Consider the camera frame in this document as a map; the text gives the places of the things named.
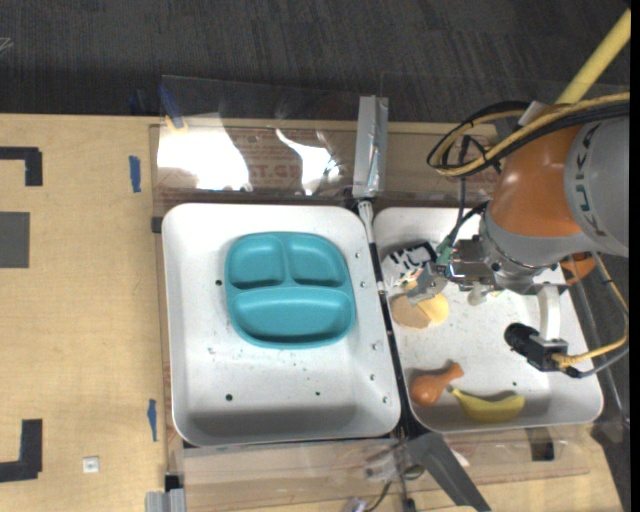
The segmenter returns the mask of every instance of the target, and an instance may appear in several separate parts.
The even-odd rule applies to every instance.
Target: blue plate
[[[227,308],[246,341],[276,349],[335,343],[351,330],[355,299],[338,248],[309,233],[239,238],[225,261]]]

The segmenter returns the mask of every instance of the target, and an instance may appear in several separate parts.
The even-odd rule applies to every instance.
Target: white square
[[[100,471],[100,457],[85,457],[82,459],[82,470],[84,473],[98,473]]]

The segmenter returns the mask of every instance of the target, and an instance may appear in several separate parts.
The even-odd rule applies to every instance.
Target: wooden table
[[[157,118],[0,115],[0,146],[37,146],[43,186],[0,160],[0,211],[30,213],[26,269],[0,269],[0,461],[41,419],[37,479],[0,483],[0,510],[144,510],[167,464],[149,129]],[[140,192],[130,159],[140,161]],[[148,410],[155,404],[156,437]],[[495,510],[621,510],[599,445],[588,474],[480,487]],[[98,472],[84,472],[85,457]],[[419,509],[450,507],[442,491]],[[340,502],[279,507],[341,510]],[[388,499],[379,510],[397,510]]]

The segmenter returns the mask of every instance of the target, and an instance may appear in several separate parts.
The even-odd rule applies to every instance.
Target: black corner marker
[[[34,480],[42,471],[42,420],[22,420],[20,457],[0,462],[0,483]]]
[[[0,160],[24,160],[25,186],[42,186],[42,152],[38,148],[0,146]]]

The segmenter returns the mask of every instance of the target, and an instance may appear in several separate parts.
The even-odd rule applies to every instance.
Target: yellow cable
[[[435,163],[433,164],[433,167],[436,169],[436,171],[438,171],[443,176],[460,176],[462,174],[466,174],[468,172],[474,171],[475,169],[483,165],[486,160],[493,158],[495,155],[497,155],[504,149],[508,148],[510,145],[514,144],[515,142],[518,142],[519,140],[527,137],[530,133],[534,132],[535,130],[542,128],[554,121],[557,121],[558,119],[562,119],[563,117],[566,117],[570,114],[574,114],[582,110],[587,110],[595,106],[605,105],[607,103],[615,103],[619,101],[628,101],[629,98],[630,98],[630,94],[628,92],[625,92],[625,93],[619,93],[619,94],[611,94],[608,96],[601,96],[599,98],[594,98],[590,100],[583,100],[578,103],[573,103],[571,105],[559,106],[553,112],[544,114],[534,119],[532,122],[530,122],[523,128],[512,133],[511,135],[506,137],[504,140],[502,140],[501,142],[493,146],[483,156],[480,156],[475,160],[461,167],[456,167],[455,169],[438,168],[438,163],[441,162],[441,159],[444,156],[447,149],[449,149],[453,145],[453,142],[456,140],[458,136],[460,136],[462,133],[469,130],[472,126],[481,124],[482,122],[489,120],[488,118],[497,119],[500,117],[507,117],[509,115],[513,115],[514,112],[520,112],[520,111],[510,111],[508,113],[491,114],[485,117],[481,117],[478,120],[474,121],[473,125],[471,123],[466,123],[461,127],[459,127],[458,129],[456,129],[451,134],[449,134],[447,137],[445,137],[442,145],[434,153]]]
[[[556,103],[580,101],[631,38],[631,9],[627,9],[605,36]]]
[[[618,339],[618,341],[611,343],[609,345],[605,345],[604,347],[590,350],[589,352],[585,352],[584,354],[578,354],[575,356],[553,354],[551,358],[558,364],[559,368],[567,368],[569,366],[577,364],[586,359],[592,359],[594,357],[601,356],[602,354],[606,354],[607,352],[611,352],[612,350],[620,348],[622,345],[624,345],[625,342],[627,341],[627,338],[629,337],[629,308],[627,306],[627,303],[622,297],[620,290],[618,290],[618,287],[611,280],[611,276],[609,275],[609,272],[607,271],[607,268],[605,267],[600,256],[597,253],[593,253],[593,259],[595,260],[596,265],[598,265],[598,270],[600,271],[600,274],[605,279],[605,282],[609,286],[609,289],[613,292],[614,296],[616,297],[616,299],[620,304],[620,307],[622,308],[622,312],[624,316],[624,334],[620,339]]]

